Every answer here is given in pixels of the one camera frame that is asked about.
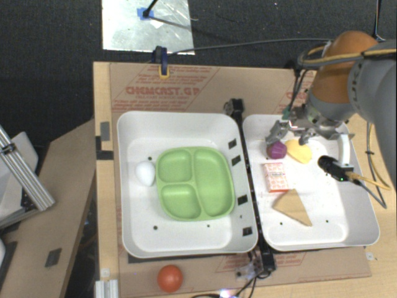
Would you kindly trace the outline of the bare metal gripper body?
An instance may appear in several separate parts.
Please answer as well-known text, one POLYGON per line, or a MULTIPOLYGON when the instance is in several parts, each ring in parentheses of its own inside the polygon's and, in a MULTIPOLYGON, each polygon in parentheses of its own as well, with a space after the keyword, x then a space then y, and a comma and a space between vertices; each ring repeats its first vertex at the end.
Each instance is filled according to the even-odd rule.
POLYGON ((340 133, 337 128, 342 124, 324 117, 313 106, 287 107, 283 111, 283 119, 288 122, 288 129, 300 137, 304 129, 315 129, 318 136, 327 140, 336 140, 340 133))

